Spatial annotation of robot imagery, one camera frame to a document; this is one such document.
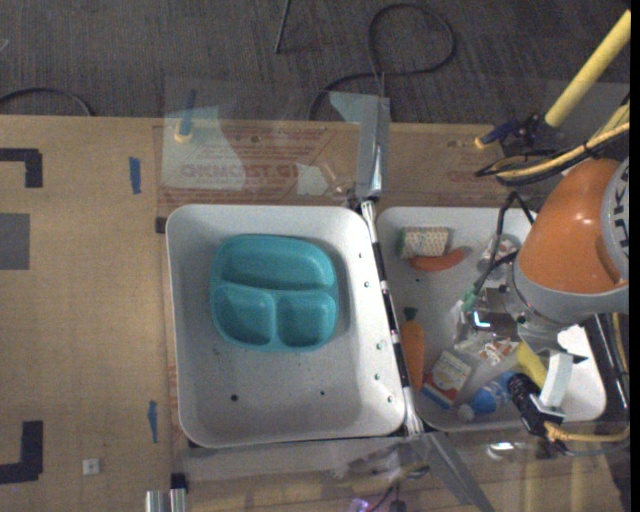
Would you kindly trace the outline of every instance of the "plastic toy carrot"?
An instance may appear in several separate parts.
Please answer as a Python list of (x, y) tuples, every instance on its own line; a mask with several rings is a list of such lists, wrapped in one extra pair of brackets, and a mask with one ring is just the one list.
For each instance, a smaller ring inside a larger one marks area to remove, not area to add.
[(400, 343), (402, 343), (411, 385), (416, 391), (422, 387), (426, 338), (424, 329), (416, 321), (417, 313), (416, 308), (404, 308), (406, 322), (400, 327)]
[(409, 260), (411, 266), (416, 270), (425, 272), (440, 272), (456, 266), (466, 256), (462, 247), (458, 247), (443, 256), (414, 256)]

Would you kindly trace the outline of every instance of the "black wire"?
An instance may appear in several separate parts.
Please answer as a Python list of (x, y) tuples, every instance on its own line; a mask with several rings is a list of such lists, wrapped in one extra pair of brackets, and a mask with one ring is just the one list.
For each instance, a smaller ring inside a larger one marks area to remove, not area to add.
[(367, 512), (374, 512), (375, 510), (377, 510), (378, 508), (380, 508), (380, 506), (386, 501), (386, 499), (391, 495), (391, 493), (393, 492), (393, 490), (396, 488), (396, 484), (393, 484), (391, 487), (389, 487), (385, 493), (382, 495), (382, 498), (380, 498), (380, 501), (378, 501), (378, 503), (376, 503), (373, 508), (369, 509)]
[[(446, 39), (447, 39), (447, 50), (444, 57), (438, 60), (435, 64), (432, 64), (424, 68), (419, 68), (419, 69), (413, 69), (408, 71), (383, 71), (381, 69), (379, 58), (378, 58), (378, 52), (376, 50), (376, 44), (374, 40), (375, 33), (376, 33), (375, 28), (386, 14), (388, 14), (391, 11), (395, 11), (399, 9), (414, 9), (418, 11), (424, 19), (433, 18), (437, 21), (437, 23), (444, 29), (444, 32), (446, 34)], [(373, 18), (371, 19), (367, 27), (367, 55), (369, 57), (369, 62), (371, 64), (372, 70), (367, 72), (361, 72), (361, 73), (353, 73), (351, 75), (345, 75), (340, 78), (337, 78), (333, 82), (330, 82), (328, 85), (324, 87), (322, 91), (320, 91), (315, 96), (313, 102), (311, 103), (311, 107), (309, 108), (308, 118), (309, 120), (314, 120), (317, 114), (317, 109), (320, 105), (320, 102), (327, 96), (327, 94), (330, 91), (334, 90), (336, 87), (339, 87), (340, 85), (346, 82), (349, 82), (352, 80), (360, 80), (363, 78), (373, 78), (376, 80), (376, 83), (378, 85), (378, 94), (380, 96), (384, 96), (384, 90), (383, 90), (380, 77), (384, 78), (387, 76), (408, 76), (408, 75), (417, 75), (417, 74), (423, 74), (423, 73), (431, 73), (441, 68), (445, 64), (447, 64), (455, 55), (455, 51), (456, 51), (456, 38), (453, 33), (453, 30), (451, 29), (451, 26), (449, 25), (449, 23), (441, 15), (437, 14), (435, 11), (427, 7), (424, 7), (422, 5), (405, 3), (405, 2), (391, 4), (386, 7), (383, 7), (378, 12), (376, 12), (376, 14), (373, 16)]]
[(75, 94), (71, 94), (66, 91), (62, 91), (60, 89), (54, 89), (53, 87), (27, 87), (26, 89), (18, 89), (16, 91), (12, 91), (3, 96), (0, 96), (0, 105), (3, 103), (7, 103), (8, 101), (14, 98), (17, 98), (19, 96), (27, 96), (29, 94), (41, 94), (41, 93), (57, 94), (58, 96), (65, 96), (66, 98), (69, 98), (70, 100), (80, 105), (80, 108), (82, 108), (85, 115), (87, 116), (94, 115), (91, 107), (89, 107), (89, 105), (79, 96), (76, 96)]
[(504, 265), (505, 263), (511, 263), (513, 260), (516, 259), (517, 255), (518, 255), (518, 251), (513, 251), (513, 252), (510, 252), (509, 254), (507, 254), (506, 256), (503, 256), (502, 258), (500, 258), (498, 261), (496, 261), (493, 264), (493, 266), (491, 267), (491, 272), (493, 272), (499, 266)]
[[(526, 170), (528, 168), (531, 168), (534, 165), (538, 165), (540, 162), (543, 161), (548, 161), (548, 160), (553, 160), (555, 158), (561, 157), (562, 155), (566, 154), (568, 151), (570, 150), (564, 150), (564, 151), (557, 151), (555, 153), (546, 153), (545, 151), (540, 151), (540, 152), (530, 152), (530, 153), (525, 153), (522, 156), (524, 157), (524, 160), (520, 163), (514, 163), (514, 164), (507, 164), (504, 167), (501, 167), (499, 169), (492, 169), (492, 167), (494, 167), (495, 165), (500, 163), (500, 160), (498, 160), (497, 162), (484, 167), (478, 171), (476, 171), (474, 173), (475, 176), (477, 177), (482, 177), (482, 176), (495, 176), (496, 180), (498, 181), (498, 183), (505, 185), (505, 186), (509, 186), (509, 187), (518, 187), (518, 186), (523, 186), (523, 185), (531, 185), (533, 183), (538, 183), (540, 181), (546, 180), (548, 178), (551, 178), (552, 176), (555, 176), (557, 174), (560, 174), (562, 171), (566, 171), (567, 169), (570, 169), (571, 167), (573, 167), (576, 164), (579, 164), (580, 162), (586, 160), (587, 158), (591, 158), (593, 155), (597, 155), (599, 154), (599, 152), (605, 150), (606, 148), (608, 148), (610, 145), (612, 145), (614, 142), (618, 141), (619, 139), (621, 139), (622, 137), (627, 136), (627, 132), (624, 131), (622, 133), (619, 133), (618, 135), (615, 135), (613, 137), (611, 137), (610, 139), (601, 142), (600, 144), (596, 144), (595, 146), (589, 148), (588, 151), (585, 151), (579, 155), (577, 155), (576, 157), (567, 160), (566, 162), (562, 163), (562, 164), (558, 164), (555, 167), (552, 167), (551, 169), (549, 169), (548, 171), (544, 171), (541, 173), (537, 173), (534, 174), (533, 176), (525, 176), (522, 178), (509, 178), (509, 179), (505, 179), (502, 178), (500, 176), (500, 174), (507, 172), (507, 171), (520, 171), (520, 170)], [(529, 160), (530, 156), (543, 156), (544, 158), (539, 158), (533, 161)]]
[(504, 230), (504, 216), (507, 213), (507, 210), (511, 208), (511, 205), (513, 204), (514, 201), (518, 201), (518, 203), (520, 204), (520, 208), (522, 209), (524, 214), (527, 216), (527, 219), (529, 220), (529, 222), (531, 224), (533, 224), (534, 222), (533, 215), (531, 215), (531, 211), (529, 210), (529, 207), (524, 202), (522, 197), (520, 197), (520, 194), (518, 194), (515, 190), (509, 193), (509, 195), (507, 196), (507, 199), (505, 200), (504, 204), (500, 208), (500, 211), (498, 212), (498, 222), (496, 225), (495, 237), (493, 240), (493, 245), (491, 247), (491, 253), (489, 256), (489, 264), (487, 265), (487, 269), (482, 273), (482, 275), (473, 283), (474, 295), (477, 295), (480, 293), (480, 290), (482, 290), (482, 287), (484, 286), (484, 283), (489, 277), (489, 274), (491, 274), (491, 272), (493, 272), (493, 270), (497, 266), (496, 256), (498, 254), (498, 248), (500, 247), (500, 238), (502, 238), (502, 232)]
[(627, 94), (625, 95), (625, 97), (622, 98), (622, 101), (620, 102), (620, 106), (625, 105), (630, 99), (631, 99), (631, 90), (627, 91)]

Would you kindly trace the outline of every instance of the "white tray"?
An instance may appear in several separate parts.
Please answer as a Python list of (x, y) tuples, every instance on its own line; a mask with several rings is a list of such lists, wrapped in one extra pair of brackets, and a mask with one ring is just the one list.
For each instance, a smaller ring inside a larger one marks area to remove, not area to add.
[[(334, 338), (312, 352), (238, 348), (209, 309), (216, 248), (238, 234), (319, 244), (339, 281)], [(208, 448), (384, 436), (405, 404), (364, 220), (339, 207), (189, 205), (166, 228), (175, 319), (178, 411), (187, 436)]]
[[(427, 333), (425, 368), (436, 362), (442, 351), (453, 346), (453, 330), (447, 322), (450, 308), (479, 276), (476, 264), (496, 229), (498, 209), (494, 208), (410, 208), (395, 207), (382, 212), (378, 218), (378, 238), (393, 294), (398, 321), (402, 323), (402, 310), (406, 306), (418, 308), (417, 320)], [(449, 228), (452, 248), (466, 246), (472, 254), (455, 267), (436, 273), (413, 270), (408, 261), (396, 252), (400, 229), (404, 226), (442, 226)], [(505, 215), (504, 233), (522, 241), (530, 229), (529, 222), (519, 209), (510, 209)], [(606, 394), (586, 334), (581, 328), (572, 328), (563, 334), (572, 353), (588, 359), (575, 365), (567, 394), (562, 403), (565, 421), (590, 421), (599, 417), (606, 406)], [(473, 363), (473, 357), (461, 356)], [(467, 381), (456, 404), (471, 398), (484, 382), (507, 368), (486, 365)], [(420, 392), (414, 393), (416, 410), (432, 427), (443, 431), (485, 430), (520, 425), (515, 407), (503, 407), (493, 414), (476, 418), (471, 423), (461, 422), (456, 408), (445, 411)]]

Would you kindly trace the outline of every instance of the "plastic bottle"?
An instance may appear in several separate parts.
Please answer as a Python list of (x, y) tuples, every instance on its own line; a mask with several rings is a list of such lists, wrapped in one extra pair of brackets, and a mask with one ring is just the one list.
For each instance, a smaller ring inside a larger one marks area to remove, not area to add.
[(516, 373), (509, 370), (487, 382), (476, 391), (468, 404), (462, 404), (458, 408), (458, 418), (464, 422), (473, 421), (476, 415), (490, 414), (500, 406), (509, 403), (511, 395), (507, 390), (507, 382)]

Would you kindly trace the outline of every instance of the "blue tape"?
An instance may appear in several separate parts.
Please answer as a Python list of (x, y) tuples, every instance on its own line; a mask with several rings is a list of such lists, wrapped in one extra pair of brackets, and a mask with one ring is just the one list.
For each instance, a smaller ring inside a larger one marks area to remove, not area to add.
[(423, 387), (421, 391), (423, 395), (428, 396), (429, 398), (431, 398), (431, 400), (437, 403), (441, 409), (444, 409), (445, 411), (448, 411), (449, 409), (451, 409), (451, 404), (445, 402), (442, 398), (440, 398), (435, 393), (432, 393), (427, 388)]
[(158, 404), (151, 400), (149, 402), (149, 409), (147, 410), (147, 419), (149, 420), (149, 426), (151, 427), (151, 435), (153, 436), (153, 442), (158, 442)]
[(131, 179), (131, 188), (134, 194), (140, 194), (142, 190), (142, 176), (140, 174), (140, 160), (132, 156), (129, 157), (129, 178)]

